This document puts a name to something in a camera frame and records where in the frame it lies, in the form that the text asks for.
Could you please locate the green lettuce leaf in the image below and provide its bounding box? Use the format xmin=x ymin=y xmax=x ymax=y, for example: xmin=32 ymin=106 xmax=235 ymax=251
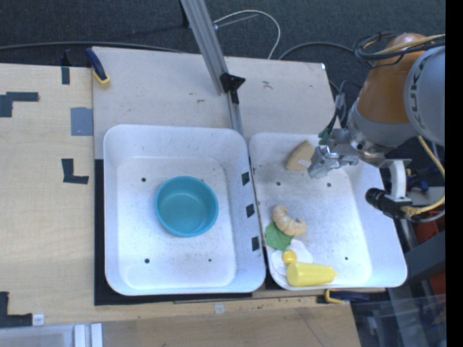
xmin=263 ymin=220 xmax=295 ymax=252

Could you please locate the tan croissant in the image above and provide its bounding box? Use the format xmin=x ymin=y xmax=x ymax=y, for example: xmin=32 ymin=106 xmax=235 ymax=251
xmin=271 ymin=204 xmax=308 ymax=237

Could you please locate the pale wood board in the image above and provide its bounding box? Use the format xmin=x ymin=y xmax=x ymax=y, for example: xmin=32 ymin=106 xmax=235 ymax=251
xmin=92 ymin=46 xmax=386 ymax=305

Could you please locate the yellow squeeze bottle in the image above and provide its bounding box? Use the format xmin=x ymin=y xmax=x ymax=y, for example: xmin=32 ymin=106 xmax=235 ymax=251
xmin=286 ymin=260 xmax=340 ymax=288

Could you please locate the teal bowl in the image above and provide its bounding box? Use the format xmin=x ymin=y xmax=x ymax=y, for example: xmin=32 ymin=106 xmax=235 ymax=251
xmin=153 ymin=175 xmax=220 ymax=239

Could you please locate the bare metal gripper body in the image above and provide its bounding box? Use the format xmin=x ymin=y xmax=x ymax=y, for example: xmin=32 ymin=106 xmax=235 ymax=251
xmin=326 ymin=128 xmax=386 ymax=168

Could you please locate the beige wedge of bread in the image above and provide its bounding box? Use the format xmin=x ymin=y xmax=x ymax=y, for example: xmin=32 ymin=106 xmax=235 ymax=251
xmin=284 ymin=140 xmax=317 ymax=172

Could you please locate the white plastic tray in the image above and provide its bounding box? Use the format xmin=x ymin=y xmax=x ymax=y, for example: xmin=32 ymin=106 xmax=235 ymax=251
xmin=248 ymin=132 xmax=409 ymax=292
xmin=103 ymin=124 xmax=267 ymax=297

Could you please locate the black cylinder on white bracket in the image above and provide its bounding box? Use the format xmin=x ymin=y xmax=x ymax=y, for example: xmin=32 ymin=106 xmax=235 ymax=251
xmin=365 ymin=159 xmax=414 ymax=220

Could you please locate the white fried egg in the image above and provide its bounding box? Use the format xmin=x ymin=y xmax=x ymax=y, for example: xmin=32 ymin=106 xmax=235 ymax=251
xmin=271 ymin=238 xmax=315 ymax=277

